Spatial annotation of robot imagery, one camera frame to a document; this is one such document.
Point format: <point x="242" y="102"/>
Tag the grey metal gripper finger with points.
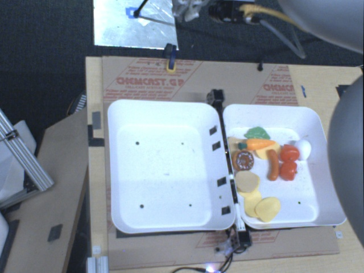
<point x="179" y="11"/>
<point x="192" y="12"/>

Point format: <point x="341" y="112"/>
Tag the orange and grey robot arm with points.
<point x="321" y="7"/>

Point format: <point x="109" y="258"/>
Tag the brown cardboard board red print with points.
<point x="159" y="78"/>

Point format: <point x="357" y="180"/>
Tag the green lettuce leaf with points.
<point x="257" y="133"/>

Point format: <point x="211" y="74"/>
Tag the thin black and white rod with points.
<point x="227" y="155"/>

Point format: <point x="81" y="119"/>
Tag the orange carrot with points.
<point x="260" y="144"/>

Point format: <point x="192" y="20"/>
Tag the brown doughnut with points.
<point x="243" y="160"/>

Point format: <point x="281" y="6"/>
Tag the yellow potato chip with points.
<point x="251" y="205"/>
<point x="268" y="209"/>
<point x="263" y="153"/>

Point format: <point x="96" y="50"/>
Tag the white plastic tray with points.
<point x="307" y="198"/>
<point x="165" y="169"/>

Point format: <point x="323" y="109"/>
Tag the red tomato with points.
<point x="288" y="171"/>
<point x="290" y="152"/>

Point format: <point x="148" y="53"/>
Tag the orange sausage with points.
<point x="273" y="165"/>

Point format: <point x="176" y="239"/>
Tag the white egg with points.
<point x="303" y="149"/>

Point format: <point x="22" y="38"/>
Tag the beige round biscuit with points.
<point x="247" y="181"/>

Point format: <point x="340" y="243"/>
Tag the black cylinder on white bracket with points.
<point x="227" y="8"/>

